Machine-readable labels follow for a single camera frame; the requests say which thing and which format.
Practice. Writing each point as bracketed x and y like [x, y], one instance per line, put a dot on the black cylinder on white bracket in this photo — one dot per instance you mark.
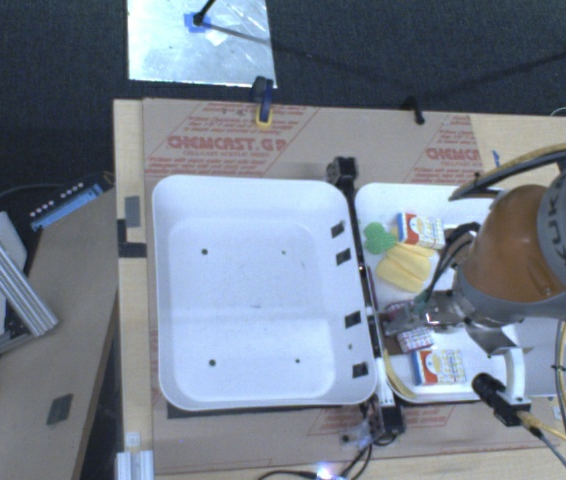
[493, 393]

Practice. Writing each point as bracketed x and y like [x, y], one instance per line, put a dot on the white plastic tray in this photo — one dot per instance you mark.
[253, 293]
[483, 368]

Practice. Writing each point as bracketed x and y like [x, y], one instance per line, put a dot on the brown cardboard board red print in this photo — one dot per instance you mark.
[293, 138]

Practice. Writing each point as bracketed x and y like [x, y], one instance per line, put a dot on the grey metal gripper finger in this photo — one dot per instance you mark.
[413, 310]
[399, 327]

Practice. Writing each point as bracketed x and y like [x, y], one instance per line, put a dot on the small red and white packet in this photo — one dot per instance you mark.
[415, 339]

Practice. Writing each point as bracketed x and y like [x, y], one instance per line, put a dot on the thin black and white rod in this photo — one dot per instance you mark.
[360, 263]

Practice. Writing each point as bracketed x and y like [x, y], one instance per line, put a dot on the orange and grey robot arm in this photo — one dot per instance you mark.
[513, 248]

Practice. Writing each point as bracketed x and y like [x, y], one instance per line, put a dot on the yellow banana bunch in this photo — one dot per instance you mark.
[405, 268]

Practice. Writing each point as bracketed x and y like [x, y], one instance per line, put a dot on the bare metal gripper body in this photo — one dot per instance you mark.
[445, 310]

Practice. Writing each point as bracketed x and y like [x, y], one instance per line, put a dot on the white and red carton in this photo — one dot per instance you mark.
[438, 367]
[420, 230]

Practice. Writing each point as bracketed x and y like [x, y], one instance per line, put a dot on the green broccoli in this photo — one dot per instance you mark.
[378, 238]

